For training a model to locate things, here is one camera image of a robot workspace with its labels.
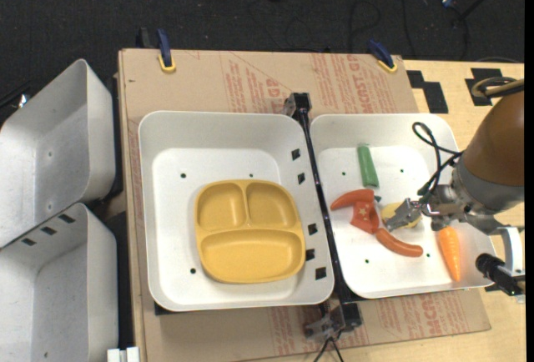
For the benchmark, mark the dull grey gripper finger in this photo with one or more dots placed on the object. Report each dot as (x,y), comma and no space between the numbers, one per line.
(399,217)

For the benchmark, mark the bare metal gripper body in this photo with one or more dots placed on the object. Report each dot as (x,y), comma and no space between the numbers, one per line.
(443,202)

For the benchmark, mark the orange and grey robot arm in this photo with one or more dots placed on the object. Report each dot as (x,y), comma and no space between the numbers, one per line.
(496,152)

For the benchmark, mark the yellow potato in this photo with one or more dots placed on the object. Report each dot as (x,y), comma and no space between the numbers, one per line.
(390,211)

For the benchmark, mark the orange carrot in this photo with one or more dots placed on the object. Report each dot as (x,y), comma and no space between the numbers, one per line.
(450,252)

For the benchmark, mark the white plastic tray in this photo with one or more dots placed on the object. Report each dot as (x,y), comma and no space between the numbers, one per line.
(388,273)
(167,227)
(54,293)
(50,143)

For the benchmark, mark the green packet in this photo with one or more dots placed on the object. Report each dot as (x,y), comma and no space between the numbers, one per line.
(368,166)

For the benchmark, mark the thin black rod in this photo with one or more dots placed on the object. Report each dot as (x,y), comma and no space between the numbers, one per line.
(321,193)

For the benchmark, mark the yellow divided plate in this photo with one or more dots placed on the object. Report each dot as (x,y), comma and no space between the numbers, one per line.
(250,243)

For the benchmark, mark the brown cardboard board red print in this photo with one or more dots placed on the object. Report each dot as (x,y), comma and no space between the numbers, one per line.
(250,76)

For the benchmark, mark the black cylinder on white bracket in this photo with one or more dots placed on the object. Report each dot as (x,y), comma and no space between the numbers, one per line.
(498,268)

